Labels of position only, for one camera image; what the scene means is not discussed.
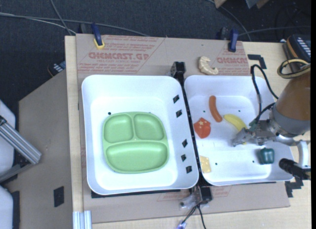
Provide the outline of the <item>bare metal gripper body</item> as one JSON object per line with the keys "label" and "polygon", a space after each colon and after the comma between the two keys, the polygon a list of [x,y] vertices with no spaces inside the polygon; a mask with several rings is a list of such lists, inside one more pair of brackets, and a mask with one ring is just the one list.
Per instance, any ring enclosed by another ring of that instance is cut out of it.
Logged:
{"label": "bare metal gripper body", "polygon": [[259,120],[251,125],[251,135],[256,144],[262,146],[268,142],[279,142],[288,146],[296,146],[295,135],[286,132],[274,120]]}

